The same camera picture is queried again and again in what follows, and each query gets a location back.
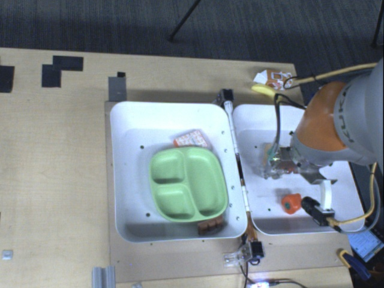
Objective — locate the thin black and white rod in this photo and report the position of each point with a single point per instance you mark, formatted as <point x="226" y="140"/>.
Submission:
<point x="237" y="148"/>

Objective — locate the green divided plate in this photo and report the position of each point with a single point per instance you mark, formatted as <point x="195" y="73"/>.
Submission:
<point x="189" y="184"/>

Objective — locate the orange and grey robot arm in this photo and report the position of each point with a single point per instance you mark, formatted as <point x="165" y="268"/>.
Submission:
<point x="339" y="121"/>

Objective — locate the white and orange carton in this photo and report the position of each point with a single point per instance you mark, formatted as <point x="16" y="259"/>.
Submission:
<point x="271" y="77"/>

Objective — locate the orange and white packet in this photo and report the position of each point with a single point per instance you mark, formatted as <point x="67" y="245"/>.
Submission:
<point x="192" y="139"/>

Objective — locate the black cylinder on white bracket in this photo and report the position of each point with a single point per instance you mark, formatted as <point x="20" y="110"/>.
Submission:
<point x="315" y="210"/>

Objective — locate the white plastic tray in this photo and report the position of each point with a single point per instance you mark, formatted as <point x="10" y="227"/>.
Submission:
<point x="264" y="196"/>
<point x="132" y="172"/>

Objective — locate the orange toy vegetable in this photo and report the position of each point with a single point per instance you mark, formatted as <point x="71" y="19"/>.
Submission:
<point x="291" y="203"/>

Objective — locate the yellow banana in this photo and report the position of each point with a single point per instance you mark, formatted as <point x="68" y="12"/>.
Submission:
<point x="264" y="90"/>

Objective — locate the brown biscuit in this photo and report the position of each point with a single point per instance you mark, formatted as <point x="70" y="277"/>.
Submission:
<point x="210" y="226"/>

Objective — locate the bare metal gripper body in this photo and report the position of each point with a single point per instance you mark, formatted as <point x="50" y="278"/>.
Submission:
<point x="283" y="162"/>

